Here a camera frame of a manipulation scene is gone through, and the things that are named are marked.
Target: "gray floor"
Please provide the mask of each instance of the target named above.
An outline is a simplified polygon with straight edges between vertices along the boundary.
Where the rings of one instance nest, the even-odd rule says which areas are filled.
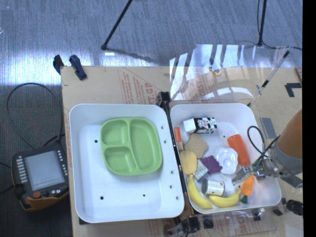
[[[302,67],[303,0],[267,0],[261,46],[264,0],[133,0],[103,51],[127,1],[0,0],[0,161],[10,164],[16,152],[30,149],[6,113],[14,87],[41,83],[61,101],[61,79],[53,67],[57,54],[66,66],[75,54],[84,66],[211,66],[214,61],[218,67],[274,67],[290,47],[281,67]],[[36,146],[58,132],[58,106],[41,87],[19,88],[8,109]],[[9,168],[0,164],[0,174],[3,190],[11,185]],[[0,236],[72,235],[68,199],[28,213],[13,188],[0,198]]]

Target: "green divided plate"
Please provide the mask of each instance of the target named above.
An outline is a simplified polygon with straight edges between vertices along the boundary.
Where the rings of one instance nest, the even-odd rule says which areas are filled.
[[[114,118],[100,130],[103,160],[117,175],[142,175],[162,164],[162,151],[155,126],[145,118]]]

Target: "banana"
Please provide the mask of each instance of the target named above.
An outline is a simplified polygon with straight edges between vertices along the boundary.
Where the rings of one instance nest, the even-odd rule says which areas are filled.
[[[212,204],[204,198],[197,190],[196,184],[193,181],[193,174],[190,174],[190,179],[187,184],[190,199],[199,207],[203,209],[212,208]]]
[[[235,204],[237,204],[237,202],[239,201],[239,193],[241,192],[241,190],[237,190],[236,193],[230,195],[229,197],[219,197],[216,195],[210,195],[208,196],[209,200],[211,200],[211,202],[218,206],[218,207],[230,207],[230,206],[234,206]]]

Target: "white bowl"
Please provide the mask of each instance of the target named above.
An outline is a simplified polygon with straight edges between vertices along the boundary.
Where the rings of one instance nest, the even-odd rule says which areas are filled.
[[[232,148],[218,148],[215,155],[215,159],[219,162],[219,165],[223,168],[221,172],[223,174],[234,174],[238,165],[238,154]]]

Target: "tin can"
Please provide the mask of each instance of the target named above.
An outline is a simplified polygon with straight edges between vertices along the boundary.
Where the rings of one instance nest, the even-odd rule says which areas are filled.
[[[208,180],[206,178],[202,181],[202,193],[208,195],[223,195],[225,190],[225,183],[223,181]]]

